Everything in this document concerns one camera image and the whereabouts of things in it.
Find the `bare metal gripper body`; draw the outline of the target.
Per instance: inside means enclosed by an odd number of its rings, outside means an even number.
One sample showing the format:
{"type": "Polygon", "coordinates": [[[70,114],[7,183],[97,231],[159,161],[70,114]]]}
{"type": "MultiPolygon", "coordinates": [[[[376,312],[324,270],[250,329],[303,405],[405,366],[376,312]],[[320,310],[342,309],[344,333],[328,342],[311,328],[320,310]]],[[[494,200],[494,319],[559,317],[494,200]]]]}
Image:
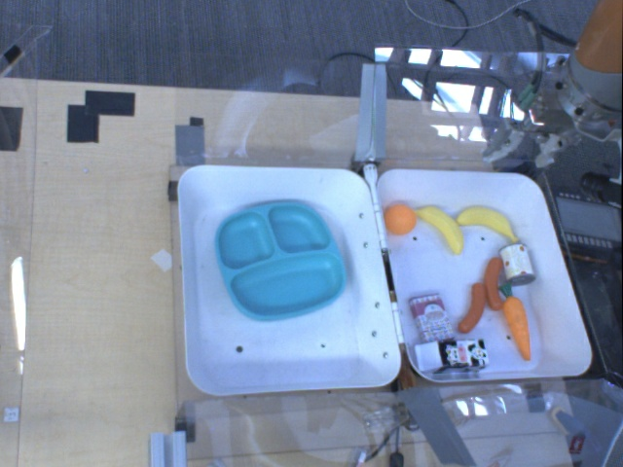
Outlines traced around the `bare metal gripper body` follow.
{"type": "Polygon", "coordinates": [[[622,74],[591,69],[571,54],[559,60],[530,108],[531,123],[597,141],[622,135],[622,74]]]}

